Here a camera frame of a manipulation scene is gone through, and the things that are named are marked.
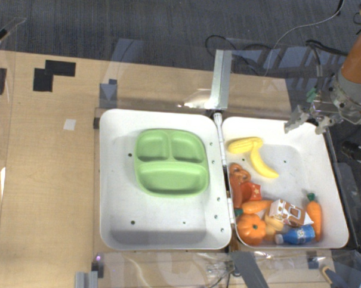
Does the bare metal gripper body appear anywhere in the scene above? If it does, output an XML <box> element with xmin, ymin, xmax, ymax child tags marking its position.
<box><xmin>308</xmin><ymin>85</ymin><xmax>361</xmax><ymax>126</ymax></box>

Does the white plastic tray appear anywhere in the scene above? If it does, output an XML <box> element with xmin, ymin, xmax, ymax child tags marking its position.
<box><xmin>216</xmin><ymin>115</ymin><xmax>355</xmax><ymax>253</ymax></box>
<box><xmin>93</xmin><ymin>107</ymin><xmax>238</xmax><ymax>256</ymax></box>

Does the yellow banana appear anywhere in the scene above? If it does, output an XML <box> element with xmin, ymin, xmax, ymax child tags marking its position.
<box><xmin>248</xmin><ymin>140</ymin><xmax>281</xmax><ymax>179</ymax></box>

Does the yellow corn cob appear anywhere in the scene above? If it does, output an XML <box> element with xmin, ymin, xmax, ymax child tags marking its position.
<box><xmin>227</xmin><ymin>135</ymin><xmax>264</xmax><ymax>156</ymax></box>

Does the thin black and white rod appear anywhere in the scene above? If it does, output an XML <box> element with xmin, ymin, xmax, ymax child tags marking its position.
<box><xmin>208</xmin><ymin>112</ymin><xmax>240</xmax><ymax>226</ymax></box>

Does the brown pretzel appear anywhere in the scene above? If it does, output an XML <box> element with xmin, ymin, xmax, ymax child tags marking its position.
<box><xmin>228</xmin><ymin>162</ymin><xmax>252</xmax><ymax>187</ymax></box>

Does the red packet with yellow star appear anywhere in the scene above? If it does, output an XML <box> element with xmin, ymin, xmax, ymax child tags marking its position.
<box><xmin>240</xmin><ymin>181</ymin><xmax>264</xmax><ymax>203</ymax></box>

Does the orange carrot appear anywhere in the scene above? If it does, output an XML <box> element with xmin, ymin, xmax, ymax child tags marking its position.
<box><xmin>304</xmin><ymin>192</ymin><xmax>325</xmax><ymax>243</ymax></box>
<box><xmin>233</xmin><ymin>198</ymin><xmax>274</xmax><ymax>219</ymax></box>

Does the white and brown carton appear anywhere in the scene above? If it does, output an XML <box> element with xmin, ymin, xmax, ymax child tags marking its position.
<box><xmin>267</xmin><ymin>198</ymin><xmax>315</xmax><ymax>228</ymax></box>

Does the orange-red sausage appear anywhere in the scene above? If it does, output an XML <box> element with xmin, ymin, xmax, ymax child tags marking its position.
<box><xmin>227</xmin><ymin>175</ymin><xmax>245</xmax><ymax>210</ymax></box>

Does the tan toy bread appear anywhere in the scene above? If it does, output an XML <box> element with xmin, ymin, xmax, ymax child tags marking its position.
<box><xmin>263</xmin><ymin>214</ymin><xmax>285</xmax><ymax>243</ymax></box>

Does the blue bottle with white cap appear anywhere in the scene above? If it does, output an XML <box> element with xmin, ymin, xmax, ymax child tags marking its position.
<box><xmin>273</xmin><ymin>223</ymin><xmax>317</xmax><ymax>247</ymax></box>

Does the orange pumpkin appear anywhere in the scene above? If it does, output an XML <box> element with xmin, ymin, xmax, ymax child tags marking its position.
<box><xmin>235</xmin><ymin>212</ymin><xmax>268</xmax><ymax>247</ymax></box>

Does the green divided plate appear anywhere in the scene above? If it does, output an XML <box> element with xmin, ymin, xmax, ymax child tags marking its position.
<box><xmin>132</xmin><ymin>126</ymin><xmax>213</xmax><ymax>200</ymax></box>

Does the black cylinder on white bracket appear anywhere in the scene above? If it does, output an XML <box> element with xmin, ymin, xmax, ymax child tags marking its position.
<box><xmin>341</xmin><ymin>116</ymin><xmax>361</xmax><ymax>165</ymax></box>

